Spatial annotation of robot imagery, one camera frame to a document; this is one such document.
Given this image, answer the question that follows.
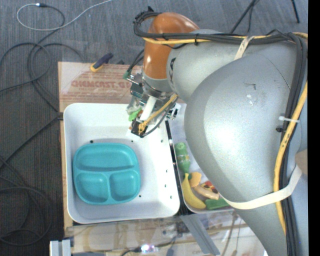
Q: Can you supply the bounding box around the green block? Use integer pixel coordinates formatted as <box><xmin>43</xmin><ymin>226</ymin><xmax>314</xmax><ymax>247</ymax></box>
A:
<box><xmin>204</xmin><ymin>198</ymin><xmax>230</xmax><ymax>211</ymax></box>

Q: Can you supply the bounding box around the brown cardboard board red print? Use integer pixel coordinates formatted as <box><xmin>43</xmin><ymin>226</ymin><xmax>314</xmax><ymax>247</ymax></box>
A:
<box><xmin>57</xmin><ymin>61</ymin><xmax>251</xmax><ymax>241</ymax></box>

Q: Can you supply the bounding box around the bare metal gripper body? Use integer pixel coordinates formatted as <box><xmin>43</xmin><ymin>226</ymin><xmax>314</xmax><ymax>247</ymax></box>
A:
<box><xmin>126</xmin><ymin>72</ymin><xmax>176</xmax><ymax>111</ymax></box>

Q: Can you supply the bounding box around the green toy vegetable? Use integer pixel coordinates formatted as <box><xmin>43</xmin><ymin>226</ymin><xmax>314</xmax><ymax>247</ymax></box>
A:
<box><xmin>128</xmin><ymin>107</ymin><xmax>142</xmax><ymax>123</ymax></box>

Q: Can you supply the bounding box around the pizza slice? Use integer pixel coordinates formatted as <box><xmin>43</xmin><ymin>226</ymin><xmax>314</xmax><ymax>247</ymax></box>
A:
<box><xmin>193</xmin><ymin>180</ymin><xmax>221</xmax><ymax>201</ymax></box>

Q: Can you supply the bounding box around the yellow banana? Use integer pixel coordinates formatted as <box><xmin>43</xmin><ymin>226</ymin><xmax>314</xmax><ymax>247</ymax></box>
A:
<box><xmin>181</xmin><ymin>172</ymin><xmax>207</xmax><ymax>210</ymax></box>

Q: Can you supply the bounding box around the green plastic bottle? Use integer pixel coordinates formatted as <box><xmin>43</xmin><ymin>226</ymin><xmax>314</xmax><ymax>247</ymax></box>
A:
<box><xmin>173</xmin><ymin>142</ymin><xmax>192</xmax><ymax>175</ymax></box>

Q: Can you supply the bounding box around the blue divided plate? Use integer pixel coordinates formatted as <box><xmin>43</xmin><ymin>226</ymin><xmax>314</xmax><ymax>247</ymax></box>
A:
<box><xmin>72</xmin><ymin>142</ymin><xmax>142</xmax><ymax>206</ymax></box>

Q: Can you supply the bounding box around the white plastic tray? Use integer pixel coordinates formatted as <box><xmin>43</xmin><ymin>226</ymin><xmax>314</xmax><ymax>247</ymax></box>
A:
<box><xmin>62</xmin><ymin>102</ymin><xmax>181</xmax><ymax>225</ymax></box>
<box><xmin>165</xmin><ymin>102</ymin><xmax>236</xmax><ymax>215</ymax></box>

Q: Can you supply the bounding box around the orange biscuit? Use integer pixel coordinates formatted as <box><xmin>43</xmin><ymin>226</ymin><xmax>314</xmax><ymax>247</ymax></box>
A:
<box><xmin>188</xmin><ymin>171</ymin><xmax>203</xmax><ymax>188</ymax></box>

